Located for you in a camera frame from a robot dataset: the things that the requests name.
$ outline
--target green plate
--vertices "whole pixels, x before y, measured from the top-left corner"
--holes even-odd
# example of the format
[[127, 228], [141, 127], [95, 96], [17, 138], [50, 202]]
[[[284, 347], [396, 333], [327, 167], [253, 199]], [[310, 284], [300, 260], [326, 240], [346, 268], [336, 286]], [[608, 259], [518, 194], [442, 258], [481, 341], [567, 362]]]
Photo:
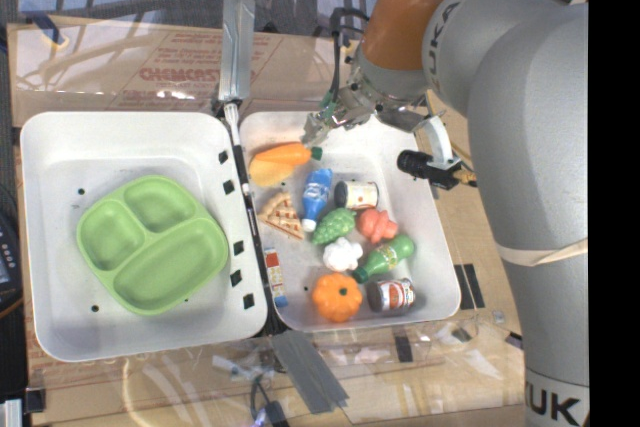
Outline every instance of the green plate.
[[177, 182], [149, 175], [103, 197], [81, 217], [80, 252], [128, 310], [157, 315], [183, 302], [226, 265], [218, 224]]

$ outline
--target green toy bottle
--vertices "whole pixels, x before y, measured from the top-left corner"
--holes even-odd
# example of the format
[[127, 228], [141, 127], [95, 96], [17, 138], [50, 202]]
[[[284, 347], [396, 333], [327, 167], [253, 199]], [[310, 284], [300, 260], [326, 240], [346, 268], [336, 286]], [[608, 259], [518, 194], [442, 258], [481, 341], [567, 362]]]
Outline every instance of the green toy bottle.
[[413, 240], [404, 234], [396, 235], [386, 244], [380, 244], [369, 253], [367, 263], [353, 271], [353, 277], [358, 283], [364, 283], [374, 274], [390, 271], [401, 260], [410, 257], [416, 249]]

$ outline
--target blue toy bottle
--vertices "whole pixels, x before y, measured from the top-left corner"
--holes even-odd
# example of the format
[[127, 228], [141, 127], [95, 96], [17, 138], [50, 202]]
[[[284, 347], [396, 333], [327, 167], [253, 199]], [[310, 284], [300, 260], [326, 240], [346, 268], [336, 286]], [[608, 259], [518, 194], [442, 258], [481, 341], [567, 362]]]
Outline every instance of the blue toy bottle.
[[312, 171], [307, 176], [302, 194], [302, 206], [304, 207], [302, 229], [304, 231], [312, 232], [316, 229], [318, 215], [329, 201], [332, 179], [333, 171], [326, 168]]

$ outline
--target pizza slice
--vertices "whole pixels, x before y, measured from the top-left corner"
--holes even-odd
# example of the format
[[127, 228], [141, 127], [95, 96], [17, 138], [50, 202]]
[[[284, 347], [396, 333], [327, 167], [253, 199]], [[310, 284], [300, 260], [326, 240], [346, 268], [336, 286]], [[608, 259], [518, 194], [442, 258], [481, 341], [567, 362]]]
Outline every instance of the pizza slice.
[[288, 192], [279, 192], [271, 198], [258, 214], [258, 219], [287, 235], [304, 240], [302, 225]]

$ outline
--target toy can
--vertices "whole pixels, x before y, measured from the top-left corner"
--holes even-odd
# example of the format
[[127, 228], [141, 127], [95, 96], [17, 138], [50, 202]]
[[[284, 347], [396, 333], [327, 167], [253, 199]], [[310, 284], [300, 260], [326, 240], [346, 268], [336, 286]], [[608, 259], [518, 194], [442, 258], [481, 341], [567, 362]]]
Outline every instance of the toy can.
[[372, 281], [366, 286], [369, 306], [375, 312], [408, 310], [416, 295], [409, 278]]
[[364, 210], [378, 205], [378, 186], [375, 182], [338, 182], [333, 191], [338, 208]]

